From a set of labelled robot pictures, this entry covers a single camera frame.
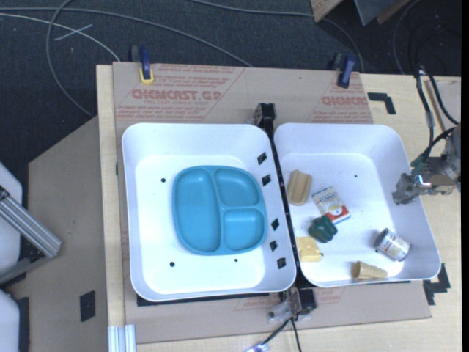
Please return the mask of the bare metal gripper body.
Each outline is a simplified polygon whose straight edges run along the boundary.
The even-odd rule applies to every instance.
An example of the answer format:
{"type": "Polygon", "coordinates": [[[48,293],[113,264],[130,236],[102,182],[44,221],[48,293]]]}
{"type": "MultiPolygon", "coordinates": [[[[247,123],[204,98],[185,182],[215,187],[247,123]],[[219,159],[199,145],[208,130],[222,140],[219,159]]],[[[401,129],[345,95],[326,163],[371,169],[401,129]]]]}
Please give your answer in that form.
{"type": "Polygon", "coordinates": [[[440,156],[424,158],[420,155],[413,161],[413,175],[421,177],[420,188],[429,195],[448,195],[461,191],[460,155],[445,149],[440,156]]]}

